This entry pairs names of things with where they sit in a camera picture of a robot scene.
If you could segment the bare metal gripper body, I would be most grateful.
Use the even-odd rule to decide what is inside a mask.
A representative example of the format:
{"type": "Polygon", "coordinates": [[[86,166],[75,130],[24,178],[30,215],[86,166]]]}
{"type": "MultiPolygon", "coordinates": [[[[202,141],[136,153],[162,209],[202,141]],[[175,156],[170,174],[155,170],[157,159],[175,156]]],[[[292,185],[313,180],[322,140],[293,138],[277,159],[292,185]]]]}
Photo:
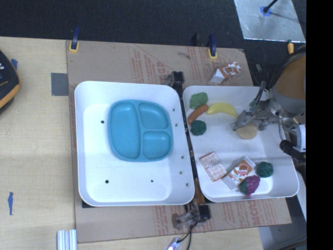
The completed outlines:
{"type": "Polygon", "coordinates": [[[256,120],[267,120],[270,124],[277,124],[287,120],[285,110],[274,99],[264,101],[253,101],[250,111],[254,112],[253,123],[256,120]]]}

